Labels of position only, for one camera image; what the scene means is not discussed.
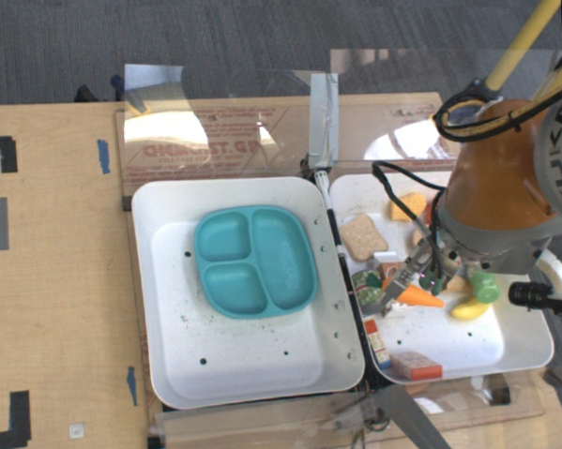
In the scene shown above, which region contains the white plastic tray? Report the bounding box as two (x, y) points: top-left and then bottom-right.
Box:
(129, 169), (368, 413)
(327, 163), (556, 390)

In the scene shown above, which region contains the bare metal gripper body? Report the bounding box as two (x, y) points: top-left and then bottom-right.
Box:
(404, 235), (463, 285)

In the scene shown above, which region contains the black cylinder on white bracket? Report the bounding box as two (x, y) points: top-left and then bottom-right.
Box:
(505, 247), (562, 321)

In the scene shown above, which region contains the orange and pink carton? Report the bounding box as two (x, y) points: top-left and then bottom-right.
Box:
(389, 349), (444, 383)

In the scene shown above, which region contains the yellow banana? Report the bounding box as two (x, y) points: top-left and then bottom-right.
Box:
(449, 296), (494, 322)

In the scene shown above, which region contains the brown cardboard board red print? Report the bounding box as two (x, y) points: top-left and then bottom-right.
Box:
(114, 81), (548, 449)

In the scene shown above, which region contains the tan toast slice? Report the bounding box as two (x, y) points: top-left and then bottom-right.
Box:
(338, 213), (391, 264)

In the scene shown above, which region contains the blue divided plate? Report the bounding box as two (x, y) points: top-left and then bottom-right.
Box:
(191, 202), (322, 323)

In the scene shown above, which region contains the red and white carton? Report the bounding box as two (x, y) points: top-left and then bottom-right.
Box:
(362, 315), (393, 371)

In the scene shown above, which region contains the orange carrot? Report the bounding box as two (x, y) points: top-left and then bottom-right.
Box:
(382, 274), (446, 312)

